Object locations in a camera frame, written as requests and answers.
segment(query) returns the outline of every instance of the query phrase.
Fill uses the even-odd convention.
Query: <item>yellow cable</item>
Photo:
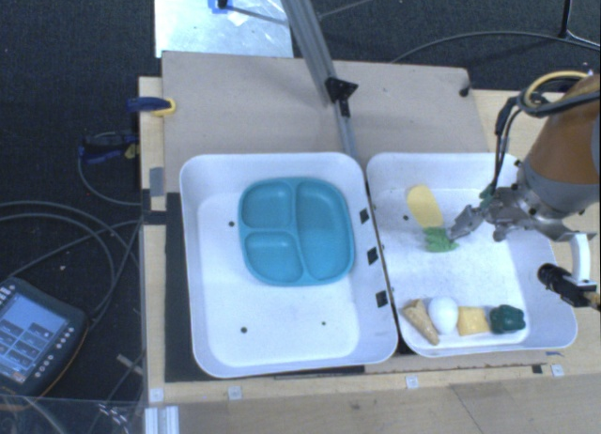
[[[532,92],[534,90],[536,90],[536,88],[538,88],[540,85],[545,84],[549,80],[555,80],[556,78],[566,78],[566,77],[567,78],[570,78],[570,77],[586,78],[588,76],[589,76],[588,74],[583,73],[582,71],[577,71],[577,70],[553,71],[551,73],[548,73],[547,75],[543,75],[542,77],[538,78],[537,80],[534,80],[534,82],[532,82],[532,84],[526,89],[526,92],[524,93],[524,98],[523,98],[524,104],[528,107],[536,108],[538,105],[530,100]]]

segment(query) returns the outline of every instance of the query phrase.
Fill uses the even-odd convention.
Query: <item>dark green toy vegetable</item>
[[[490,329],[493,333],[510,333],[525,327],[524,313],[511,305],[500,305],[490,311]]]

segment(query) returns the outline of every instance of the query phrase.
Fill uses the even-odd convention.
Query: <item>device screen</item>
[[[67,320],[16,293],[0,311],[0,374],[24,383]]]

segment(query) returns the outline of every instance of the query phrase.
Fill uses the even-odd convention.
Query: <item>white tray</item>
[[[516,180],[514,158],[507,156],[500,186]],[[407,189],[427,185],[436,197],[445,226],[492,179],[492,154],[382,153],[367,165],[378,234],[394,302],[400,310],[410,300],[451,296],[459,305],[485,309],[508,303],[522,309],[527,328],[516,333],[442,335],[432,346],[399,314],[408,346],[426,357],[500,350],[551,349],[570,345],[577,334],[572,308],[537,279],[538,268],[554,262],[549,241],[537,232],[512,232],[506,241],[492,240],[493,226],[482,224],[459,239],[459,247],[432,254],[424,248],[424,233],[406,203]]]
[[[239,199],[268,178],[330,182],[345,198],[355,242],[348,275],[329,285],[277,287],[247,270]],[[180,173],[193,353],[211,376],[233,378],[379,363],[398,342],[378,241],[359,165],[340,153],[204,155]]]

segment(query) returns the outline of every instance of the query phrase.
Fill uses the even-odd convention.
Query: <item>gray tape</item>
[[[148,172],[150,179],[150,196],[151,197],[160,197],[165,194],[164,188],[162,186],[162,167],[154,167],[151,168]]]

